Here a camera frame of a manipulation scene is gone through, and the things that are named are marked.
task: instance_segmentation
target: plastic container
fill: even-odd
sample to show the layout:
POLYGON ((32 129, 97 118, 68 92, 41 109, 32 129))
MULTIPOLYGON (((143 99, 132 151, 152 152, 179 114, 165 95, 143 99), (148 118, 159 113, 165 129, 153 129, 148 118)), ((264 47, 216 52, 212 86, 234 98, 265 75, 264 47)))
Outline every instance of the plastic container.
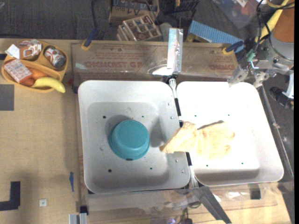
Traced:
POLYGON ((256 16, 256 7, 261 0, 212 0, 217 7, 238 27, 247 26, 256 16))
MULTIPOLYGON (((44 73, 46 73, 49 77, 55 78, 59 81, 62 81, 62 79, 64 78, 64 74, 66 72, 66 69, 68 67, 68 63, 69 63, 69 58, 67 56, 67 54, 61 50, 59 47, 53 46, 49 43, 43 42, 43 41, 39 41, 42 44, 42 51, 40 52, 40 54, 38 55, 37 58, 34 58, 33 60, 25 60, 25 59, 21 59, 21 62, 26 66, 26 67, 31 67, 37 70, 40 70, 44 73), (47 48, 49 47, 55 47, 57 50, 59 50, 66 58, 66 62, 65 64, 60 67, 60 68, 56 68, 54 67, 51 62, 45 57, 44 52, 47 48)), ((7 55, 3 65, 8 63, 11 60, 14 60, 15 58, 12 56, 7 55)), ((36 91, 39 93, 48 93, 54 90, 54 88, 50 88, 50 87, 29 87, 29 86, 25 86, 22 84, 17 83, 8 73, 6 70, 4 70, 4 66, 2 65, 1 67, 1 73, 3 75, 3 77, 11 84, 17 85, 19 87, 31 90, 31 91, 36 91)))
POLYGON ((125 120, 116 125, 108 139, 112 151, 128 161, 142 158, 150 147, 148 130, 135 120, 125 120))

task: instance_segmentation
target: cardboard box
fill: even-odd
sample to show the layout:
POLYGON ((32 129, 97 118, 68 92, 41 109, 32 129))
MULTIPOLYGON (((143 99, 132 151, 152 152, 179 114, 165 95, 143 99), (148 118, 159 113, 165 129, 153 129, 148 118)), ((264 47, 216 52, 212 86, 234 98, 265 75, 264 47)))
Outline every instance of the cardboard box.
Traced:
MULTIPOLYGON (((185 42, 178 76, 183 80, 231 78, 238 62, 234 54, 223 54, 227 46, 185 42)), ((73 44, 74 90, 86 80, 163 80, 152 72, 167 64, 167 54, 167 42, 95 41, 88 51, 73 44)))
MULTIPOLYGON (((109 11, 110 11, 108 20, 110 24, 115 26, 121 25, 124 20, 129 20, 135 17, 145 16, 145 15, 150 16, 150 18, 153 21, 155 21, 156 20, 155 16, 157 17, 160 12, 159 0, 146 0, 149 5, 152 5, 157 8, 153 10, 155 16, 152 14, 150 10, 144 10, 144 8, 133 9, 128 6, 126 7, 122 5, 117 5, 116 3, 113 3, 114 0, 108 0, 108 1, 109 1, 109 11)), ((125 1, 131 1, 135 3, 143 3, 143 4, 145 3, 144 0, 125 0, 125 1)))

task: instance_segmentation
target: snack package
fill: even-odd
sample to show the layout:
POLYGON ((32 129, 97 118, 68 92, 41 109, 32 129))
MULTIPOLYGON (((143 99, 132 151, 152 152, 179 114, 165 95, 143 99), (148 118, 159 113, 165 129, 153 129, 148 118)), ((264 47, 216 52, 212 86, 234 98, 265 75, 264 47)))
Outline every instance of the snack package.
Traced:
POLYGON ((28 39, 12 44, 5 52, 17 59, 31 60, 40 54, 42 44, 36 39, 28 39))
POLYGON ((6 70, 17 83, 21 83, 32 77, 31 71, 18 59, 6 63, 4 70, 6 70))

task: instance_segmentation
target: gray square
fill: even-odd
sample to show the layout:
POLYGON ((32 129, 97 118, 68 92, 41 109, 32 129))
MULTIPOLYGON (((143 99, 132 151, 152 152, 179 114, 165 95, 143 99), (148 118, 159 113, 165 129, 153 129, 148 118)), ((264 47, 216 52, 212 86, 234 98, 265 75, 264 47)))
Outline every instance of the gray square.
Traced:
POLYGON ((14 85, 0 84, 0 111, 14 110, 14 85))

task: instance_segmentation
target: white tray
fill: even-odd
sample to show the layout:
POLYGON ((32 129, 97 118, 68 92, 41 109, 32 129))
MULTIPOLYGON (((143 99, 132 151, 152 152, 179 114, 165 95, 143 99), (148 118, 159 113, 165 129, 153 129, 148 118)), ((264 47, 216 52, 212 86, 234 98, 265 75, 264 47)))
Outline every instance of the white tray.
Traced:
POLYGON ((189 182, 185 153, 164 154, 179 128, 171 88, 162 82, 86 81, 78 89, 84 179, 94 193, 178 189, 189 182), (119 122, 134 119, 150 134, 147 154, 134 161, 115 155, 108 135, 119 122))
POLYGON ((259 94, 249 83, 182 82, 177 86, 182 119, 201 127, 219 120, 235 132, 231 152, 209 160, 190 153, 197 179, 206 186, 279 181, 284 169, 259 94))

